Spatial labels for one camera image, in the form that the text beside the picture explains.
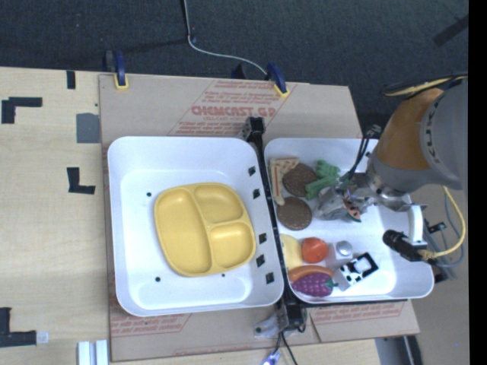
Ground black and white carton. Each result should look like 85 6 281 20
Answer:
338 252 380 292

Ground orange toy fruit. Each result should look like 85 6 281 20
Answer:
301 236 329 265

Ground black cylinder on white bracket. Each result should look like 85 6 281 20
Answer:
382 203 429 262

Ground yellow banana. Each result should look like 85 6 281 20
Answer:
279 233 304 271

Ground white plastic tray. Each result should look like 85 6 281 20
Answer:
107 135 286 317
263 137 435 305

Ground green broccoli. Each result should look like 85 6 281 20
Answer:
304 159 342 202

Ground black block with thin wires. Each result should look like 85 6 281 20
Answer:
242 116 266 144
282 300 308 331

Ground toy pizza slice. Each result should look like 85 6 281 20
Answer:
269 156 301 207

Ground yellow divided plate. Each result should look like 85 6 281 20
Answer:
153 182 257 278

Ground thin black rod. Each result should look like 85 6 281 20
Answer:
253 134 294 312

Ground small silver can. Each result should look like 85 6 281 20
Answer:
335 240 355 260

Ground brown cardboard board, red print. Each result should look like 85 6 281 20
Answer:
97 73 422 363

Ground red watermelon slice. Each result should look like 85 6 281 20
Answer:
342 199 363 224

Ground brown round biscuit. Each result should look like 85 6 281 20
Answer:
282 162 318 198
275 196 314 232

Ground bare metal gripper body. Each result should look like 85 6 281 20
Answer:
343 173 415 212

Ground purple grapes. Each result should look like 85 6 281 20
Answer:
291 272 339 299

